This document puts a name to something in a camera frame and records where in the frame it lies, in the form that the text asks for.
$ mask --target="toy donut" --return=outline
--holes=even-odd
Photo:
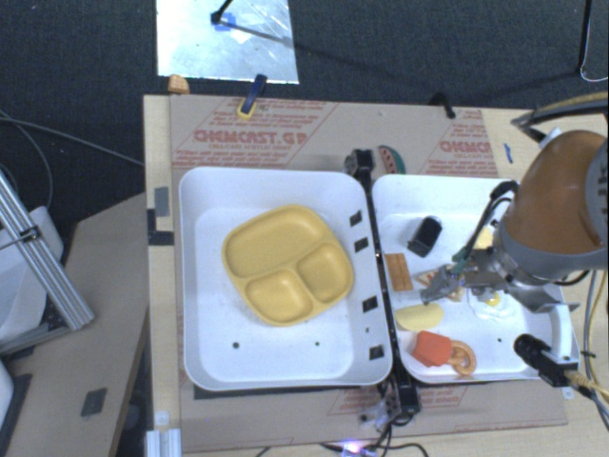
[[[450,364],[461,376],[469,376],[476,370],[476,354],[470,346],[458,340],[452,340],[452,350],[447,364]]]

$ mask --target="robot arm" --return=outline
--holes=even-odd
[[[515,122],[540,142],[544,136],[531,132],[532,124],[598,112],[599,100],[606,110],[607,93],[600,95],[540,109]],[[475,249],[482,227],[510,190],[514,197],[496,224],[492,247]],[[560,318],[568,317],[571,307],[552,292],[574,271],[607,269],[607,244],[607,140],[585,130],[566,132],[547,143],[519,185],[501,183],[491,193],[472,238],[453,257],[455,264],[443,266],[421,297],[428,304],[465,287],[484,299],[501,289],[533,312],[550,312],[557,333],[552,347],[523,335],[515,350],[550,384],[565,386],[564,372],[578,365],[563,360],[567,354],[561,347],[561,341],[571,340],[570,334],[560,334]]]

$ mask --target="orange toy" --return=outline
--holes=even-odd
[[[417,335],[417,345],[412,356],[428,368],[443,366],[450,359],[452,349],[452,341],[448,337],[424,330]]]

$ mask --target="metal plate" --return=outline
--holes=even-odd
[[[298,84],[287,0],[157,0],[158,73],[190,78]]]

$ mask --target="cardboard sheet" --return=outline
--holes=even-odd
[[[499,175],[484,110],[455,109],[451,121],[442,108],[265,99],[244,121],[239,101],[170,98],[174,212],[181,177],[198,166],[341,170],[353,149],[374,149],[378,177],[378,147],[389,146],[409,173]],[[184,452],[376,438],[360,420],[380,401],[375,387],[230,395],[194,387],[184,372],[179,214],[173,218]],[[422,412],[396,436],[566,424],[560,391],[541,381],[426,387],[420,397]]]

